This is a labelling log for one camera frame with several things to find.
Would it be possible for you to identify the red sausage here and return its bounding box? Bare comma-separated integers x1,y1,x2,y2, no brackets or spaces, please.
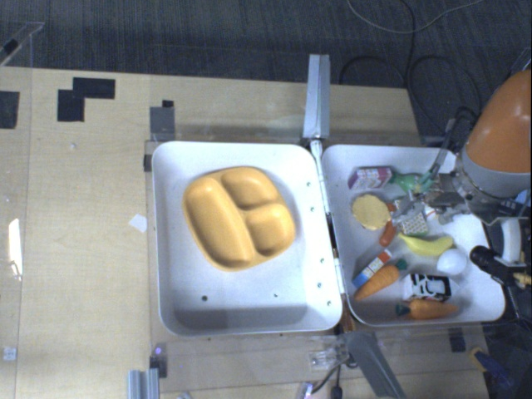
378,219,398,248

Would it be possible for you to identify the white plastic tray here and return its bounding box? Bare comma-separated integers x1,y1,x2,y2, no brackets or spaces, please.
150,140,344,338
321,143,508,328

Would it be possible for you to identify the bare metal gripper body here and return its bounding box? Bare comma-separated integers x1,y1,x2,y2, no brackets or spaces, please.
424,171,475,215

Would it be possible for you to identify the orange divided plate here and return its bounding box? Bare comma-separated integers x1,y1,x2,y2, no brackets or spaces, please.
181,165,298,273

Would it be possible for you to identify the orange carrot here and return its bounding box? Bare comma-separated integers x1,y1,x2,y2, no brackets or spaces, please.
353,258,409,303
394,298,460,321

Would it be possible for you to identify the pink and white carton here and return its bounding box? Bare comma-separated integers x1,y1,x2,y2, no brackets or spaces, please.
347,165,394,191

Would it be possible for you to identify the black and white carton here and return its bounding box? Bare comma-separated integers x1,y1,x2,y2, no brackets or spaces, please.
401,273,453,303

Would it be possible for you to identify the black cylinder on white bracket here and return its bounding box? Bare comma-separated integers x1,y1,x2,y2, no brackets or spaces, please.
469,217,530,287

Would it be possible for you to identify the white bottle with red cap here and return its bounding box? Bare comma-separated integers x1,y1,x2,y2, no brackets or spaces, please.
352,249,393,289

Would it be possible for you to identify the yellow banana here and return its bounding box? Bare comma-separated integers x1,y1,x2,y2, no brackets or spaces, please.
397,232,455,259

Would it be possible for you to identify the yellow round biscuit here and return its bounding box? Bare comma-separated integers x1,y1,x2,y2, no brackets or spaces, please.
351,194,392,231

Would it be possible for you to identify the white and yellow patterned carton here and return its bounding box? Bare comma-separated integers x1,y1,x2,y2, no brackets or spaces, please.
397,212,430,238

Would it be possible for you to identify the white egg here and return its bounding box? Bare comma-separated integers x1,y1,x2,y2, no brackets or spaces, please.
436,248,468,276

